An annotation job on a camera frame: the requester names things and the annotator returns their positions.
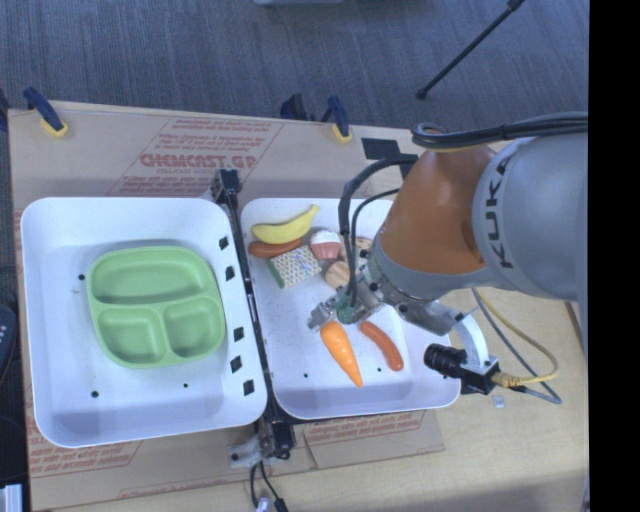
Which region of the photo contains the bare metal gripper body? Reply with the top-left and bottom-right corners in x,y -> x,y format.
319,265 -> 462,337

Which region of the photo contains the black tripod leg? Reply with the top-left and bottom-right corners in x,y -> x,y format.
415,0 -> 527,100

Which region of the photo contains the green divided plate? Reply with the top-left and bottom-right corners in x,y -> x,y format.
86,245 -> 228,371

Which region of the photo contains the yellow banana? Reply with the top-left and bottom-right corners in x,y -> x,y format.
250,203 -> 321,246

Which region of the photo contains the white plastic tray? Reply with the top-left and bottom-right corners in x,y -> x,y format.
19,195 -> 269,449
239,197 -> 462,421

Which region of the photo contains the brown biscuit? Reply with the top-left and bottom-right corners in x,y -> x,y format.
343,236 -> 375,264

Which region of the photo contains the short orange sausage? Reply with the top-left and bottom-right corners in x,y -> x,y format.
248,236 -> 304,260

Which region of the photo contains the brown cardboard board red print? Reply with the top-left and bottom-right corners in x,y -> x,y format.
6,99 -> 447,512

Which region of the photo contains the long orange sausage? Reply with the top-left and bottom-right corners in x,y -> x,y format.
359,320 -> 405,373

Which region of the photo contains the tan bread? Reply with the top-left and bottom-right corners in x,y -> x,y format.
323,259 -> 352,290

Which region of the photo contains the black block with thin wires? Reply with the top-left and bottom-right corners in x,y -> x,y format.
210,168 -> 243,204
255,418 -> 297,460

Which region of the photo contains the patterned yellow green carton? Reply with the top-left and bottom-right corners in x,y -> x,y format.
265,244 -> 323,290

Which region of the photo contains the orange carrot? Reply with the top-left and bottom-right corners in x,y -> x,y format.
319,320 -> 365,389

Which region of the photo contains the black cylinder on white bracket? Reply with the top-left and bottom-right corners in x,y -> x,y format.
423,308 -> 502,397

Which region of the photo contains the pink cupcake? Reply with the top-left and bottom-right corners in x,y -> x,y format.
309,228 -> 343,261

